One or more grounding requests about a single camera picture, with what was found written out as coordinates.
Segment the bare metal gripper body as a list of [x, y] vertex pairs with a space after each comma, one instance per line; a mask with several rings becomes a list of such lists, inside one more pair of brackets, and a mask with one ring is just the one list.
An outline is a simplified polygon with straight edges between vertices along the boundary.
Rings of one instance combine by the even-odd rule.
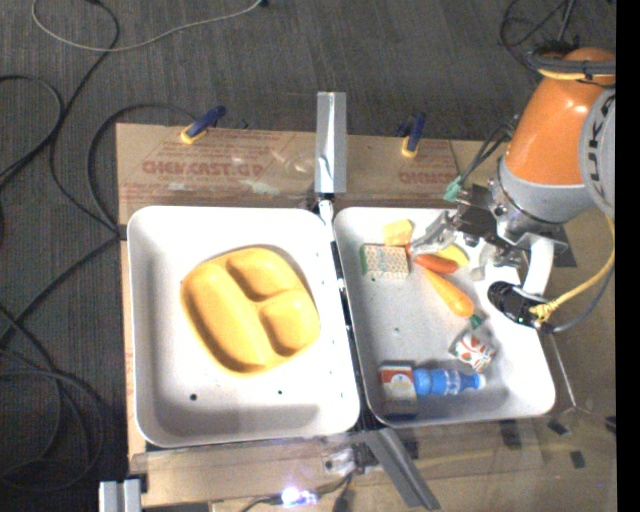
[[467, 239], [483, 239], [504, 248], [531, 247], [531, 218], [499, 181], [461, 189], [455, 203], [453, 223]]

